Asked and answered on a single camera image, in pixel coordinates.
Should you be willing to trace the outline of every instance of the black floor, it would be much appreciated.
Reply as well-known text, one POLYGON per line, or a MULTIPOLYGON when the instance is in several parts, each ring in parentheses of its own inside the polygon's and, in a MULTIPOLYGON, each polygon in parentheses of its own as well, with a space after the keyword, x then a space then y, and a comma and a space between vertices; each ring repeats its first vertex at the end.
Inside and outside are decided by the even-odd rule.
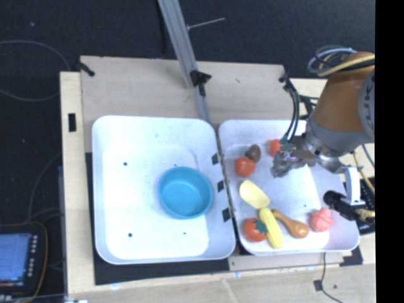
MULTIPOLYGON (((225 18, 191 29, 199 61, 283 64, 312 77, 306 64, 322 45, 375 52, 376 0, 180 3, 188 25, 225 18)), ((175 58, 156 0, 0 0, 0 223, 30 214, 45 223, 52 266, 42 295, 64 291, 58 75, 77 71, 81 55, 175 58)))

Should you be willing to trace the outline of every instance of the black tablet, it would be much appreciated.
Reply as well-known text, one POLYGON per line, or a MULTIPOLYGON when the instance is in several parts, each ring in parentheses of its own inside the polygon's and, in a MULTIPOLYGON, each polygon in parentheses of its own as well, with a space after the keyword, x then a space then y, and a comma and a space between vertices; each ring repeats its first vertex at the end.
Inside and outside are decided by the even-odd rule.
POLYGON ((0 297, 37 295, 46 261, 47 232, 43 225, 0 225, 0 297))

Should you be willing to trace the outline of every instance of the tablet screen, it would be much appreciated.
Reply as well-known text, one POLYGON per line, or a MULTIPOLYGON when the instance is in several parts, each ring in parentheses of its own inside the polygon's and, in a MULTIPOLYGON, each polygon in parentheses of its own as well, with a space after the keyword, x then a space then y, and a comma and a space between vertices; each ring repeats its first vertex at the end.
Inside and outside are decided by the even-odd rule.
POLYGON ((0 283, 22 286, 31 234, 0 234, 0 283))

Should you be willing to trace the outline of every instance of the black bracket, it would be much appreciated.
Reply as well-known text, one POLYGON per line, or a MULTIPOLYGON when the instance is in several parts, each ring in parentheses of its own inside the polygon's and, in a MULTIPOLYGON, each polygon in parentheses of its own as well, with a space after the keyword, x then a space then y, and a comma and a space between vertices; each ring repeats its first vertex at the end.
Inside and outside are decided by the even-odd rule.
POLYGON ((86 72, 88 75, 90 76, 94 76, 95 72, 92 71, 86 64, 82 63, 82 62, 78 62, 76 64, 73 65, 73 68, 75 70, 77 70, 77 72, 80 72, 81 70, 83 70, 84 72, 86 72))
POLYGON ((300 101, 303 102, 304 107, 306 108, 306 111, 307 111, 307 116, 301 117, 301 119, 307 119, 311 115, 311 112, 313 112, 314 107, 313 107, 309 97, 306 97, 304 95, 299 95, 299 97, 300 97, 300 101))
POLYGON ((203 97, 205 97, 206 96, 205 83, 210 80, 212 75, 205 74, 205 73, 199 72, 197 70, 191 71, 190 75, 191 75, 192 84, 195 87, 198 87, 199 94, 202 95, 203 97))
POLYGON ((351 253, 352 253, 351 256, 343 257, 343 263, 340 263, 340 267, 362 265, 364 263, 364 258, 362 256, 359 246, 351 250, 351 253))

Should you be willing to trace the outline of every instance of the blue bowl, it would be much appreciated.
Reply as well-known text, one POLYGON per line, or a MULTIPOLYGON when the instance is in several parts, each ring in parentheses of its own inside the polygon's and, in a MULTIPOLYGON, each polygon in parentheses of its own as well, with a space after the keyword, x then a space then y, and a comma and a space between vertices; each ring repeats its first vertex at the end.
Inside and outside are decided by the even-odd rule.
POLYGON ((164 209, 174 217, 192 219, 209 210, 213 191, 208 179, 197 170, 174 167, 161 177, 158 197, 164 209))

